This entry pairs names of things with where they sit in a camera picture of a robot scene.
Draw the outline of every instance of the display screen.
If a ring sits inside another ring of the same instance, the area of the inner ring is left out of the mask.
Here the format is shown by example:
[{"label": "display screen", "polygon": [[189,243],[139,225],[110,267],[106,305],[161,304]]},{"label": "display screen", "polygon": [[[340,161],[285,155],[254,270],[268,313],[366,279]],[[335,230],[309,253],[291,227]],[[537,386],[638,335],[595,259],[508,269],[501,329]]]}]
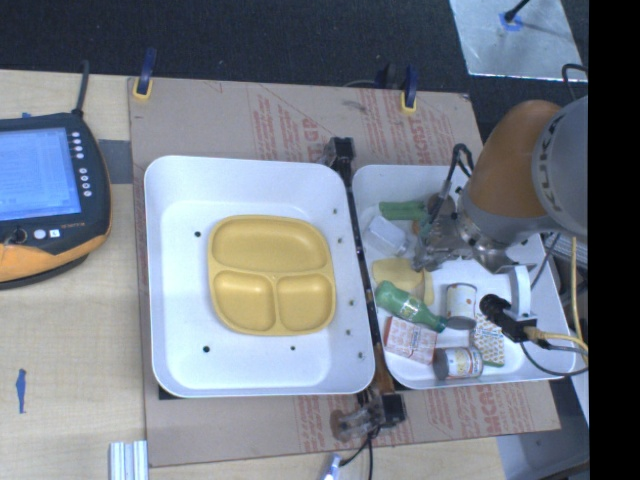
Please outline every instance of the display screen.
[{"label": "display screen", "polygon": [[64,128],[0,132],[0,221],[81,210]]}]

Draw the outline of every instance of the empty white tray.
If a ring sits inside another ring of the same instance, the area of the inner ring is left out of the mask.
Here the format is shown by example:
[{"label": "empty white tray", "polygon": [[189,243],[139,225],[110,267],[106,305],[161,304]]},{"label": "empty white tray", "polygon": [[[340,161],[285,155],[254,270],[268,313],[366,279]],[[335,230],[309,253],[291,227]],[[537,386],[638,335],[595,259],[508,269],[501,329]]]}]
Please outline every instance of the empty white tray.
[{"label": "empty white tray", "polygon": [[[347,394],[375,361],[344,183],[319,164],[166,156],[144,178],[152,364],[179,397]],[[232,331],[208,286],[207,237],[234,215],[302,219],[325,237],[336,310],[298,336]]]},{"label": "empty white tray", "polygon": [[[356,200],[358,224],[360,232],[371,220],[380,215],[380,202],[424,201],[434,193],[440,192],[442,183],[447,176],[449,167],[439,166],[410,166],[410,165],[368,165],[360,168],[354,175],[353,193]],[[459,169],[453,177],[451,196],[457,199],[455,189],[463,187],[467,178]],[[409,232],[410,223],[394,221],[400,227],[405,227],[408,236],[412,236],[412,243],[404,257],[413,257],[415,236]],[[365,258],[369,273],[374,261],[385,256],[366,241],[363,243]],[[520,263],[536,263],[540,265],[544,259],[544,248],[539,236],[532,236],[525,245],[511,247],[509,256]],[[530,276],[537,273],[537,268],[530,272]],[[372,287],[376,284],[370,274]],[[487,272],[475,260],[448,261],[441,269],[432,272],[435,300],[430,307],[433,313],[444,315],[446,303],[446,289],[452,283],[470,283],[477,287],[477,304],[486,294],[493,293],[508,301],[511,298],[511,287],[506,274],[493,275]],[[538,319],[538,328],[553,333],[568,334],[569,329],[564,316],[562,304],[558,296],[557,287],[553,280],[549,266],[545,268],[538,283],[531,294],[531,309],[533,316]],[[385,309],[378,308],[378,322],[380,328],[391,316]],[[468,331],[445,329],[438,335],[437,345],[465,346],[469,343]],[[500,382],[519,382],[554,378],[536,368],[524,355],[520,345],[505,337],[505,365],[502,367],[485,366],[480,377],[456,380],[436,379],[433,367],[424,365],[397,354],[385,351],[385,360],[389,372],[404,386],[411,389],[431,389],[457,385],[494,384]],[[576,355],[573,352],[543,350],[531,343],[525,344],[527,351],[540,365],[548,370],[567,372],[574,368]]]}]

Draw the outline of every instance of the yellow plate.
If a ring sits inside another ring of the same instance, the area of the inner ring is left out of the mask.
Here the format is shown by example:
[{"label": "yellow plate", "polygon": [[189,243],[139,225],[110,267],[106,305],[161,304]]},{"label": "yellow plate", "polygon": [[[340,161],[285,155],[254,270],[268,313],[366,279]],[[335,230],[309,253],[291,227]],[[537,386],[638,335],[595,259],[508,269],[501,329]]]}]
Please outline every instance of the yellow plate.
[{"label": "yellow plate", "polygon": [[308,334],[333,318],[331,253],[308,222],[269,215],[228,217],[211,231],[207,259],[213,307],[237,332]]}]

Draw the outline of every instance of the black floor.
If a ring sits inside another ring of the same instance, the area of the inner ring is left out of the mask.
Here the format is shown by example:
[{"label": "black floor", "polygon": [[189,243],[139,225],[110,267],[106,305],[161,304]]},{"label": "black floor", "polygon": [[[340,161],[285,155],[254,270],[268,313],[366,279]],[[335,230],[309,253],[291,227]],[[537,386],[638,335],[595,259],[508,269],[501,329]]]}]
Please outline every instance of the black floor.
[{"label": "black floor", "polygon": [[[588,66],[589,0],[561,3]],[[0,69],[136,75],[154,47],[157,76],[340,86],[411,64],[419,90],[469,94],[483,139],[520,101],[571,101],[562,82],[469,76],[449,0],[0,0],[0,16]]]}]

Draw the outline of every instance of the can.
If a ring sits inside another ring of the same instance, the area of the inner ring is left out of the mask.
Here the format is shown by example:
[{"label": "can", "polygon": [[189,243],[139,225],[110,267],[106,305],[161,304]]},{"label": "can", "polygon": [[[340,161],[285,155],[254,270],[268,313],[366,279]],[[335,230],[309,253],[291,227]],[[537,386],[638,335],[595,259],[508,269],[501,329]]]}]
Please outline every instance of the can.
[{"label": "can", "polygon": [[476,287],[455,283],[447,287],[447,327],[471,331],[476,327]]},{"label": "can", "polygon": [[482,375],[482,352],[474,346],[436,348],[433,371],[440,380],[468,379]]}]

